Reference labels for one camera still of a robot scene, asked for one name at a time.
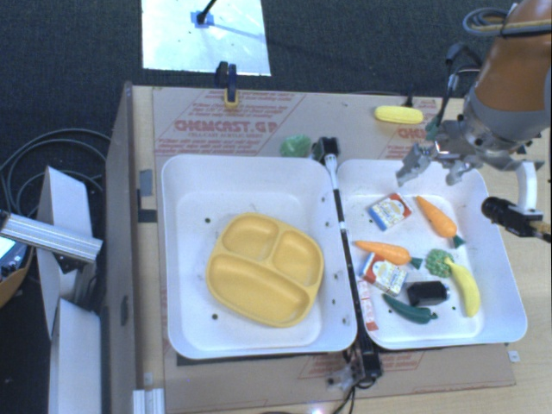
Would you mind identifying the thin black and white rod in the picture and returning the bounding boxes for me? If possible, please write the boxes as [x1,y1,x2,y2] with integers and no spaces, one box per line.
[326,154,373,361]

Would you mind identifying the black block with thin wires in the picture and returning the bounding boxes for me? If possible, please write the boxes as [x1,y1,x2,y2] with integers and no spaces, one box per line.
[313,136,342,163]
[351,346,384,383]

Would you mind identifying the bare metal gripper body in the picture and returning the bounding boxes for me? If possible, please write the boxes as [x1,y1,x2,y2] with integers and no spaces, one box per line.
[432,119,545,173]

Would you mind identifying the orange carrot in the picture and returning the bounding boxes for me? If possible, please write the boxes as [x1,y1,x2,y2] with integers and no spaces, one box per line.
[415,195,467,249]
[353,240,424,271]

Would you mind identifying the red and white packet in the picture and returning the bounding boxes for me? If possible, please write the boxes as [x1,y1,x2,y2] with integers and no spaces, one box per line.
[356,279,380,332]

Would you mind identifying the yellow divided plate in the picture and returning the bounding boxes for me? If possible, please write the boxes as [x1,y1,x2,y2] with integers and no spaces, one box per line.
[204,212,325,329]

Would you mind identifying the white plastic tray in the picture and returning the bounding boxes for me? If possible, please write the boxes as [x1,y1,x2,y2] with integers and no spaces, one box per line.
[336,158,529,351]
[160,153,359,361]

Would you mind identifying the green broccoli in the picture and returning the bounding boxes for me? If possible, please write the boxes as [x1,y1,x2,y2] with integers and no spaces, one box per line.
[424,248,455,278]

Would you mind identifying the white blue and red carton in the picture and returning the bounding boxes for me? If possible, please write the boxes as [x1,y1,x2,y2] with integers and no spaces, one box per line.
[367,192,413,232]
[359,252,409,298]

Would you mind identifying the dark green pepper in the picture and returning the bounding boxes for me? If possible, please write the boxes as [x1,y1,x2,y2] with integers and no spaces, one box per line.
[381,293,439,325]

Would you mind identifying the green lettuce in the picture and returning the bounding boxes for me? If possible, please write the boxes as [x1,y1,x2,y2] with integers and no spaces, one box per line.
[279,134,312,159]

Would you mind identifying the yellow banana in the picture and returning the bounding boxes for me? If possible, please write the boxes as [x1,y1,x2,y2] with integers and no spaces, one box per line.
[443,256,482,319]

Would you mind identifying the black box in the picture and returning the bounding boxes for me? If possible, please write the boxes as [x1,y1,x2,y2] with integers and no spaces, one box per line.
[405,280,451,308]

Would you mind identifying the black cylinder on white bracket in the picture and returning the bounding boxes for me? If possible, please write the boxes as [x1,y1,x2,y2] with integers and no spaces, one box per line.
[481,161,545,237]

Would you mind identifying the brown cardboard board red print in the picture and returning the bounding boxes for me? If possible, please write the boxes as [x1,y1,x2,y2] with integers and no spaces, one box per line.
[152,85,517,405]

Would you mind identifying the yellow corn cob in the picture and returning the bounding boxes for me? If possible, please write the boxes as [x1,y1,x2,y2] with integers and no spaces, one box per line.
[373,104,424,125]

